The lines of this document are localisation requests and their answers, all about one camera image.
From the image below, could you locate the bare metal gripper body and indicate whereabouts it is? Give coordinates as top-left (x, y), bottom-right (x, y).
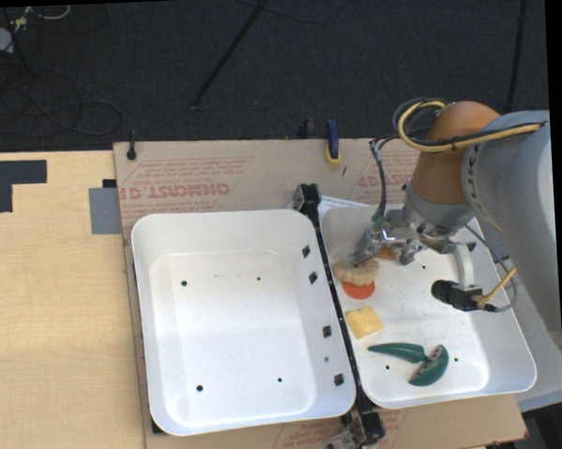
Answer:
top-left (367, 205), bottom-right (458, 258)

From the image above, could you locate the thin black rod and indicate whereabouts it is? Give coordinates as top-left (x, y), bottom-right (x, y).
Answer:
top-left (305, 200), bottom-right (372, 423)

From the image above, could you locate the white plastic tray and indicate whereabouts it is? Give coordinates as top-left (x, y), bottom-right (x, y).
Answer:
top-left (129, 203), bottom-right (359, 440)
top-left (318, 195), bottom-right (540, 413)

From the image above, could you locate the black cylinder on white bracket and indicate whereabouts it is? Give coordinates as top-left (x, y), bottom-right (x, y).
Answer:
top-left (428, 238), bottom-right (486, 315)

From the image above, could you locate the green toy pepper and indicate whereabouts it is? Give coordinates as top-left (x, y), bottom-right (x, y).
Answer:
top-left (366, 340), bottom-right (428, 367)

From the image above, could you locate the brown cardboard board, red print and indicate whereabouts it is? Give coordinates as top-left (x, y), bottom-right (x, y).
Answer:
top-left (112, 120), bottom-right (529, 449)

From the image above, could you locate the beige toy bread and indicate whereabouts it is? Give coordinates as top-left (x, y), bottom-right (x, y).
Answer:
top-left (332, 257), bottom-right (381, 287)

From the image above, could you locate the black block with thin wires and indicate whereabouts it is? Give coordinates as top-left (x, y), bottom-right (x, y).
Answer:
top-left (354, 408), bottom-right (387, 449)
top-left (291, 181), bottom-right (324, 216)

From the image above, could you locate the orange toy carrot slice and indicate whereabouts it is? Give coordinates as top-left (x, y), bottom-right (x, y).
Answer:
top-left (342, 278), bottom-right (377, 302)

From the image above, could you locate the yellow toy cheese wedge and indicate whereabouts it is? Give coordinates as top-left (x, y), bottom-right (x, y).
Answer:
top-left (343, 306), bottom-right (386, 341)

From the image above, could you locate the green toy melon slice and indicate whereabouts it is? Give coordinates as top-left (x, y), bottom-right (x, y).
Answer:
top-left (404, 343), bottom-right (452, 389)

